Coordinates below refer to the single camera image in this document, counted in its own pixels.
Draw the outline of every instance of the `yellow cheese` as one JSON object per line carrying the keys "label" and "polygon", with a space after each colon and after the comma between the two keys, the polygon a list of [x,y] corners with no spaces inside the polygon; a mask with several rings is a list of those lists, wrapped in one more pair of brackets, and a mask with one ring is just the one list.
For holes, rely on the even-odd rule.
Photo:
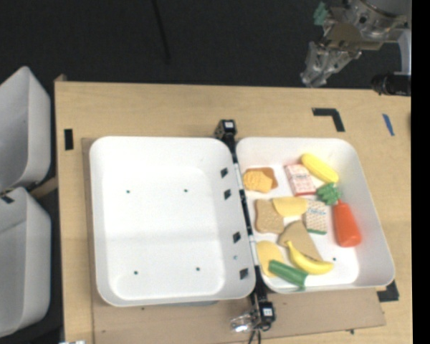
{"label": "yellow cheese", "polygon": [[257,242],[257,252],[259,264],[263,274],[267,277],[276,277],[276,274],[270,272],[269,262],[271,260],[276,260],[278,262],[284,263],[284,257],[279,250],[279,247],[271,241],[260,241]]}
{"label": "yellow cheese", "polygon": [[297,196],[273,198],[275,210],[283,217],[299,216],[307,211],[307,199]]}

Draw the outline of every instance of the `white tray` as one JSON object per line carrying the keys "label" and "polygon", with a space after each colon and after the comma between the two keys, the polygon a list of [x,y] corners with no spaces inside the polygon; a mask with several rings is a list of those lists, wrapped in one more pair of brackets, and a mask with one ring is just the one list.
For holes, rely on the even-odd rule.
{"label": "white tray", "polygon": [[50,217],[23,188],[6,197],[0,199],[0,337],[41,320],[50,295]]}
{"label": "white tray", "polygon": [[96,283],[111,305],[211,302],[253,290],[237,176],[222,142],[101,138],[90,149],[90,178]]}
{"label": "white tray", "polygon": [[41,181],[51,163],[49,95],[28,67],[0,85],[0,193]]}
{"label": "white tray", "polygon": [[[310,234],[317,250],[324,260],[334,262],[331,272],[324,275],[309,275],[306,292],[334,290],[352,287],[381,287],[388,285],[394,277],[394,265],[383,234],[381,223],[371,198],[355,149],[344,140],[330,138],[245,138],[236,147],[240,170],[269,166],[274,169],[279,186],[267,194],[246,191],[249,215],[254,225],[256,219],[254,201],[278,196],[291,196],[292,191],[285,175],[284,165],[299,163],[303,153],[312,153],[334,168],[340,177],[338,189],[342,200],[349,204],[358,223],[362,242],[351,248],[339,247],[335,241],[331,212],[328,207],[328,233]],[[312,177],[315,185],[322,184]],[[257,242],[277,241],[276,234],[262,234],[254,229]],[[286,262],[287,251],[279,247]],[[263,275],[265,284],[275,292],[298,291],[279,277]]]}

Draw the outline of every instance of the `table surface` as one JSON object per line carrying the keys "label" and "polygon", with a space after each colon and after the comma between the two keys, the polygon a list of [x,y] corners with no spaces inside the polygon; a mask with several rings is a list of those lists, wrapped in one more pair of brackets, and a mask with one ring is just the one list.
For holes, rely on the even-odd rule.
{"label": "table surface", "polygon": [[[329,328],[322,331],[332,332],[264,342],[412,342],[411,98],[378,96],[370,90],[321,88],[65,81],[54,85],[65,340],[97,342],[82,139],[105,135],[211,137],[219,120],[235,119],[238,139],[341,138],[356,149],[391,249],[400,293],[399,301],[380,304],[386,325],[361,328],[353,335]],[[315,116],[313,108],[336,109],[345,131],[337,131],[331,117]],[[386,116],[393,132],[386,125]],[[69,129],[73,149],[67,150],[65,135]]]}

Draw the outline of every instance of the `yellow banana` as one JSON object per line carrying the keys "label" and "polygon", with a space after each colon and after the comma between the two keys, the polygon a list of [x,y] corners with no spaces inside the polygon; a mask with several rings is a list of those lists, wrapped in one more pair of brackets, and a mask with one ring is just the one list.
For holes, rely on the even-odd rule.
{"label": "yellow banana", "polygon": [[290,259],[292,263],[305,272],[313,275],[320,275],[326,274],[333,268],[332,262],[311,259],[297,250],[291,241],[285,243],[290,249]]}
{"label": "yellow banana", "polygon": [[313,154],[303,154],[301,156],[301,163],[312,175],[326,183],[337,183],[339,181],[339,176],[335,170]]}

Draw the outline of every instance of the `toy carrot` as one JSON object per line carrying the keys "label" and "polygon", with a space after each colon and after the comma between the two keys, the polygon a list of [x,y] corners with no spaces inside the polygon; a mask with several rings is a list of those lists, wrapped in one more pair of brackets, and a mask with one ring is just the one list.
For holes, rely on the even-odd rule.
{"label": "toy carrot", "polygon": [[354,247],[361,242],[361,234],[348,204],[338,200],[333,206],[336,240],[341,247]]}

